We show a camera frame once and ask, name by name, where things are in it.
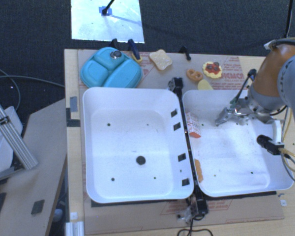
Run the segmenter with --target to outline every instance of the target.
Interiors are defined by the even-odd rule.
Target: black dot
[[[137,163],[139,165],[143,165],[143,164],[146,163],[146,159],[143,156],[140,155],[140,156],[137,157]]]

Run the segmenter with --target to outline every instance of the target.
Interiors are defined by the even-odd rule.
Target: toy pretzel
[[[187,77],[194,82],[199,82],[203,79],[203,74],[199,71],[195,71],[194,69],[188,69]]]

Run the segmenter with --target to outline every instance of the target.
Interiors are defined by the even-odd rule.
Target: blue divided container
[[[142,77],[139,64],[112,47],[98,50],[83,65],[83,83],[91,87],[135,88]]]

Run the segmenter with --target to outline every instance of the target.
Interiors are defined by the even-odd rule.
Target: black pole
[[[288,35],[289,35],[290,25],[291,25],[292,8],[293,8],[293,0],[290,0],[289,12],[287,15],[286,29],[285,29],[284,37],[288,37]]]
[[[114,1],[115,1],[115,0],[111,0],[111,1],[109,2],[109,4],[106,6],[106,8],[102,10],[102,15],[103,15],[103,16],[105,16],[105,15],[107,14],[107,11],[108,11],[109,7],[113,4]]]

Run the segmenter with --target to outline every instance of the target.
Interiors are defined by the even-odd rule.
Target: dark floor
[[[285,33],[289,0],[139,0],[145,44],[140,51],[265,56],[263,44]],[[290,36],[295,36],[295,0]],[[64,84],[65,48],[99,49],[107,42],[71,39],[70,0],[0,0],[0,69]],[[15,79],[28,116],[64,98],[64,89]],[[16,106],[18,94],[0,79],[0,103]]]

